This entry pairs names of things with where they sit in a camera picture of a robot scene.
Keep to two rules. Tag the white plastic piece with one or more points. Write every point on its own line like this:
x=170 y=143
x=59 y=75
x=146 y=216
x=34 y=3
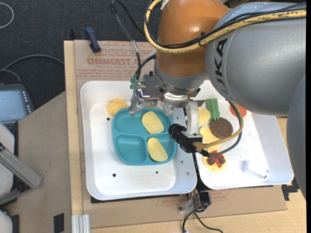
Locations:
x=253 y=170

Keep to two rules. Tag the yellow corn cob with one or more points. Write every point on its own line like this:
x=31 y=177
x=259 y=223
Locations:
x=116 y=106

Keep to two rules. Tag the orange round toy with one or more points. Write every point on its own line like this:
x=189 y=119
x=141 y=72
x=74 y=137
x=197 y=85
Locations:
x=240 y=111

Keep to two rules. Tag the green beans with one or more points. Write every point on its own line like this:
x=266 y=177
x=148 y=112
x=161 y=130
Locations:
x=213 y=108

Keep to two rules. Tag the yellow potato chip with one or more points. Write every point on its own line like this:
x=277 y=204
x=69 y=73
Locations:
x=153 y=122
x=209 y=137
x=204 y=116
x=157 y=150

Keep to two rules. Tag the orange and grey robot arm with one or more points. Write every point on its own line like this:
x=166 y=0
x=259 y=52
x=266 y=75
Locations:
x=255 y=69

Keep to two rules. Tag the black cylinder on white bracket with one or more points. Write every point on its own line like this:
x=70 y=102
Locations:
x=185 y=138

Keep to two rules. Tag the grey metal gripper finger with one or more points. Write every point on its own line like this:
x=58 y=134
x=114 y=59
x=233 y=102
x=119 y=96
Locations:
x=136 y=107
x=169 y=108

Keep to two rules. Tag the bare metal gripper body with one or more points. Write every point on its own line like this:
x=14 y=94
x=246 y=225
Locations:
x=151 y=90

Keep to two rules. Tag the teal divided plate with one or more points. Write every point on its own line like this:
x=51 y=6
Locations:
x=128 y=142

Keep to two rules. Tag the pizza slice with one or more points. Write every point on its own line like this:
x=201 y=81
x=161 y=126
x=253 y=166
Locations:
x=215 y=162

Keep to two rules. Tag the brown round biscuit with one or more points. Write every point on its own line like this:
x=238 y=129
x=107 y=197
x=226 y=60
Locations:
x=221 y=128

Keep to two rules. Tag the brown cardboard board red print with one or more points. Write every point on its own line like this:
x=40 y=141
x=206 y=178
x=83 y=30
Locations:
x=109 y=62

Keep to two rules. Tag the white plastic tray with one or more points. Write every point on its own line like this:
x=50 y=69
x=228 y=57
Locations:
x=255 y=139
x=136 y=181

